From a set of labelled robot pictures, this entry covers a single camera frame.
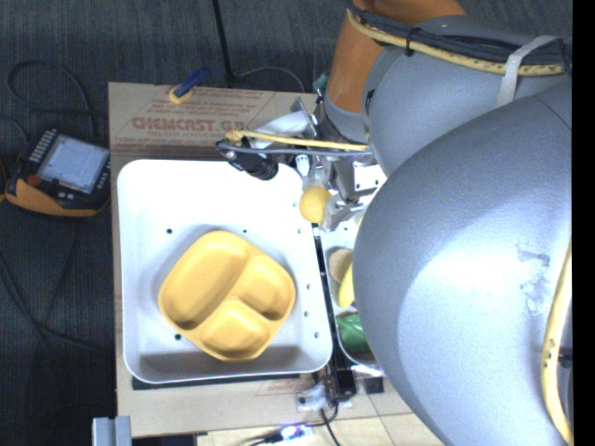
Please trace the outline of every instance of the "white plastic tub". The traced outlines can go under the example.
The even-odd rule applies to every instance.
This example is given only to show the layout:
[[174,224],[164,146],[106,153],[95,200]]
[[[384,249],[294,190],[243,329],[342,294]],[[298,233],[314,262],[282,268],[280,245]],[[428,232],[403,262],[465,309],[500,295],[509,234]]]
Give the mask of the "white plastic tub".
[[[298,210],[301,178],[286,165],[269,181],[226,162],[138,160],[118,176],[124,359],[137,379],[163,384],[322,368],[332,338],[311,225]],[[297,297],[283,327],[251,361],[218,360],[180,337],[159,310],[165,276],[200,236],[236,233],[283,266]]]

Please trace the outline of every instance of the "yellow plate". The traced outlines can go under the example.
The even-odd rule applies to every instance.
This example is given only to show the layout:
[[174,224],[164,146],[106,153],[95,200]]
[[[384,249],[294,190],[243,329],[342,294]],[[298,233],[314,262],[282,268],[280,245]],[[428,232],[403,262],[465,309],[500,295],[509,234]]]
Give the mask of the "yellow plate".
[[159,291],[159,309],[169,323],[223,361],[258,357],[295,301],[294,281],[279,263],[223,230],[194,242]]

